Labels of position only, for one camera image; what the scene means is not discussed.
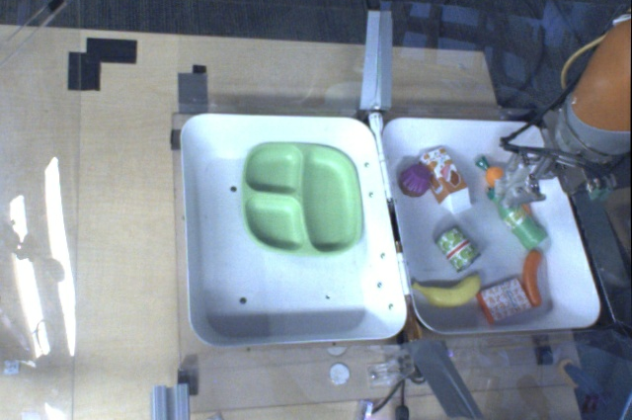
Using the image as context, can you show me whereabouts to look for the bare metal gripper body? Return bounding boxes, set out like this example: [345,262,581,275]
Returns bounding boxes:
[515,120,580,186]

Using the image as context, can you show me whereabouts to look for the pale wood board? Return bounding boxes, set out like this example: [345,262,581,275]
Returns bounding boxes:
[0,23,559,420]

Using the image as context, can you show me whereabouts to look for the green bottle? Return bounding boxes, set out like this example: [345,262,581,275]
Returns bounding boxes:
[496,203,550,252]

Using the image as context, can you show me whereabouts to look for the orange printed packet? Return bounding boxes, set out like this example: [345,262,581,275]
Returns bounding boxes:
[475,277,533,325]

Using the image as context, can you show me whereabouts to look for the orange sausage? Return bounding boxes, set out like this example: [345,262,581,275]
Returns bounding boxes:
[522,249,545,308]

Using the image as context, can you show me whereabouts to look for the green divided plate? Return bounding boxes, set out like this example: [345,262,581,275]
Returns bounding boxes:
[240,140,365,256]

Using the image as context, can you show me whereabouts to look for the yellow banana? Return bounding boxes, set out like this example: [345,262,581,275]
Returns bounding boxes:
[411,273,483,309]

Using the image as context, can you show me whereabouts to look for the orange and white carton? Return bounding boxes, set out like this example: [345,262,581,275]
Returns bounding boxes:
[419,146,473,214]

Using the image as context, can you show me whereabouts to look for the green and white can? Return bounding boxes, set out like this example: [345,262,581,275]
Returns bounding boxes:
[434,225,482,274]

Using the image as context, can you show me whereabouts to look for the thin black and white rod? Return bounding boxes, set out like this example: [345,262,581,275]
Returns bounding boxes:
[367,111,414,310]

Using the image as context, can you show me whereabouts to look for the white plastic tray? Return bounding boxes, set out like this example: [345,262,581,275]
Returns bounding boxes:
[179,113,409,348]
[380,117,602,337]

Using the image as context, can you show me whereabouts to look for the purple grapes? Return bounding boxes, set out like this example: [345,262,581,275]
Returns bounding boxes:
[398,162,434,199]

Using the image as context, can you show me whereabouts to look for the orange carrot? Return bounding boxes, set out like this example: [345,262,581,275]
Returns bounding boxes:
[474,154,506,202]

